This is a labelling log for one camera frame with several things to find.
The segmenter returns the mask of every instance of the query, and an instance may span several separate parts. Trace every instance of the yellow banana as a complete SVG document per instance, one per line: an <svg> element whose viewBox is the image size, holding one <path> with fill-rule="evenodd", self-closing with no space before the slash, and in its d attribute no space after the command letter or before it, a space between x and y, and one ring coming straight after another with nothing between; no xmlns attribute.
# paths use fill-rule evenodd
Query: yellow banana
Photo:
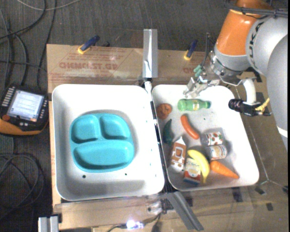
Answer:
<svg viewBox="0 0 290 232"><path fill-rule="evenodd" d="M211 171L209 163L205 157L200 151L190 149L187 151L188 155L193 158L195 161L197 161L197 164L200 166L201 173L203 176L203 183L206 182L206 179L209 175L209 172Z"/></svg>

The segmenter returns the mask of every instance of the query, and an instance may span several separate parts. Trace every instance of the button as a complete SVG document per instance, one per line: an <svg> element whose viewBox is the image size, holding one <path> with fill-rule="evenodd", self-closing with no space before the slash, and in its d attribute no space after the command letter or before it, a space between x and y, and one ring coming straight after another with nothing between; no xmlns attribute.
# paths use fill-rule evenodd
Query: button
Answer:
<svg viewBox="0 0 290 232"><path fill-rule="evenodd" d="M4 121L9 121L10 118L11 118L11 117L8 116L7 114L5 114L5 115L2 116L2 119L3 119Z"/></svg>

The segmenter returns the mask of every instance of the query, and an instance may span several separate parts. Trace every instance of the light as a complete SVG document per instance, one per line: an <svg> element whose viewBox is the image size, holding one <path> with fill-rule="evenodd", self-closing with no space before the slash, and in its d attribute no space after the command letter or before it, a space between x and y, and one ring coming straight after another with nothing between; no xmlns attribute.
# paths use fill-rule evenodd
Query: light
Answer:
<svg viewBox="0 0 290 232"><path fill-rule="evenodd" d="M135 222L133 220L128 220L126 223L128 230L134 230L134 229L142 229L144 228L144 224L141 222Z"/></svg>

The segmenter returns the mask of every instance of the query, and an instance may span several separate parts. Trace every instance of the orange carrot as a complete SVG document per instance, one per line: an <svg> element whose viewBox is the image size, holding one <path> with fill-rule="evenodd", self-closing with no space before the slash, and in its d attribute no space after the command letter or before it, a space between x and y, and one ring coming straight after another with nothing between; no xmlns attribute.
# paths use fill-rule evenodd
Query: orange carrot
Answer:
<svg viewBox="0 0 290 232"><path fill-rule="evenodd" d="M182 115L180 117L180 121L182 122L185 131L189 134L190 137L193 139L199 139L199 134L191 127L186 115Z"/></svg>
<svg viewBox="0 0 290 232"><path fill-rule="evenodd" d="M213 160L209 163L209 166L211 170L213 170L214 172L218 174L222 174L224 176L231 177L234 179L239 178L239 176L236 173L232 172L230 169L228 169L225 165L223 165L219 161Z"/></svg>

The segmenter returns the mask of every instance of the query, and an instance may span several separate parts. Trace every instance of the blue divided plate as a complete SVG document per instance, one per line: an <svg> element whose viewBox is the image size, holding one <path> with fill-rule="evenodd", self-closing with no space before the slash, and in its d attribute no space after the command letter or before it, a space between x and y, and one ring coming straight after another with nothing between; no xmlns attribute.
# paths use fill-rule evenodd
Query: blue divided plate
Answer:
<svg viewBox="0 0 290 232"><path fill-rule="evenodd" d="M86 172L110 172L127 167L134 157L126 121L114 114L87 114L70 126L70 146L76 166Z"/></svg>

